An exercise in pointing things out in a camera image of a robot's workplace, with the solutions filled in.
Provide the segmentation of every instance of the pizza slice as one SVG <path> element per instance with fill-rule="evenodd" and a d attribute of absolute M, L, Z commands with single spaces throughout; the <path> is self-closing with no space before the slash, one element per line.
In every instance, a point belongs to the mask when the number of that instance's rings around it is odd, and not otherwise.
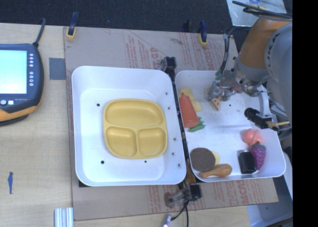
<path fill-rule="evenodd" d="M 216 97 L 212 98 L 212 99 L 210 100 L 210 102 L 211 102 L 212 105 L 215 107 L 215 109 L 216 109 L 217 111 L 219 111 L 220 108 L 221 108 L 222 97 L 221 97 L 220 95 L 219 95 L 219 96 L 216 96 Z"/>

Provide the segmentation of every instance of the blue clamp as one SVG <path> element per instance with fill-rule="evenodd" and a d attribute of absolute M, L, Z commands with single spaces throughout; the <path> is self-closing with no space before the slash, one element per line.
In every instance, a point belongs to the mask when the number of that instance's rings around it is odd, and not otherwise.
<path fill-rule="evenodd" d="M 75 33 L 76 33 L 76 28 L 75 28 L 75 26 L 76 26 L 76 23 L 77 23 L 78 19 L 79 19 L 79 13 L 76 12 L 76 11 L 73 12 L 70 26 L 68 27 L 68 29 L 67 29 L 67 31 L 66 31 L 66 36 L 67 36 L 68 38 L 71 38 L 71 39 L 74 38 Z"/>
<path fill-rule="evenodd" d="M 200 22 L 200 44 L 201 45 L 207 45 L 208 40 L 207 40 L 207 25 L 204 20 L 201 20 Z"/>

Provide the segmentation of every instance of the white tray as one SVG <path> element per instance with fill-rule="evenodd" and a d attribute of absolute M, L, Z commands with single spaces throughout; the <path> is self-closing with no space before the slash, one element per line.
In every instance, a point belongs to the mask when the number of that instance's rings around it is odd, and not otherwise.
<path fill-rule="evenodd" d="M 159 70 L 92 67 L 72 74 L 76 173 L 88 186 L 169 185 L 186 175 L 181 132 L 170 77 Z M 103 135 L 103 110 L 111 100 L 154 101 L 163 110 L 168 143 L 159 157 L 124 159 L 110 153 Z"/>
<path fill-rule="evenodd" d="M 194 98 L 200 102 L 202 111 L 197 112 L 197 115 L 206 125 L 204 129 L 196 132 L 188 132 L 185 128 L 189 153 L 194 148 L 208 148 L 219 154 L 220 164 L 228 163 L 233 168 L 231 174 L 225 178 L 201 178 L 199 171 L 192 168 L 195 176 L 204 182 L 216 182 L 283 175 L 286 163 L 277 133 L 271 129 L 258 128 L 244 116 L 246 108 L 259 110 L 258 97 L 250 97 L 245 93 L 232 95 L 228 101 L 222 102 L 221 109 L 217 111 L 206 98 L 206 91 L 214 79 L 213 71 L 181 71 L 175 79 L 178 94 L 182 89 L 189 88 Z M 241 137 L 243 131 L 248 128 L 259 130 L 263 145 L 266 146 L 266 158 L 261 170 L 253 174 L 241 174 L 238 152 L 248 149 Z"/>

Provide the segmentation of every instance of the screen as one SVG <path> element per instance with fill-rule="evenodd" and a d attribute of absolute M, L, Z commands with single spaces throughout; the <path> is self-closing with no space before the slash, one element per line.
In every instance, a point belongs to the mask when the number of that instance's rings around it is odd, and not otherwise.
<path fill-rule="evenodd" d="M 0 50 L 0 94 L 26 94 L 27 51 Z"/>

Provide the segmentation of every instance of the blue marker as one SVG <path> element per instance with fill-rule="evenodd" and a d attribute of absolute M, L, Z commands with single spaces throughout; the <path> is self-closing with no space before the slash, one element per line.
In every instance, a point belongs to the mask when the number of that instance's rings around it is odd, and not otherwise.
<path fill-rule="evenodd" d="M 10 194 L 12 194 L 13 172 L 11 172 L 11 171 L 9 173 L 8 183 L 9 183 L 9 188 L 10 188 Z"/>

